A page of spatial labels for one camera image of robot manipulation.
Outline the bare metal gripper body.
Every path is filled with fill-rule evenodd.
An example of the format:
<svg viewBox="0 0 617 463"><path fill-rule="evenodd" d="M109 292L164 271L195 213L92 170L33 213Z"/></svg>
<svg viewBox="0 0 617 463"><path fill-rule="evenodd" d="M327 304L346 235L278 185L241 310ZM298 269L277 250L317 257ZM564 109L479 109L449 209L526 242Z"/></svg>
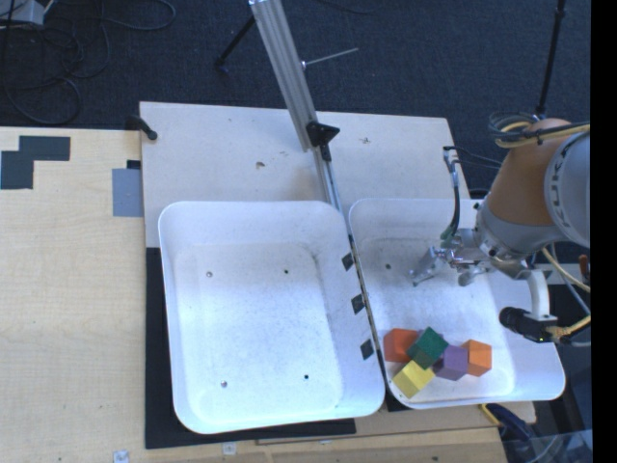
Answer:
<svg viewBox="0 0 617 463"><path fill-rule="evenodd" d="M457 230L446 251L450 266L468 271L489 272L511 259L512 253L505 244L480 228Z"/></svg>

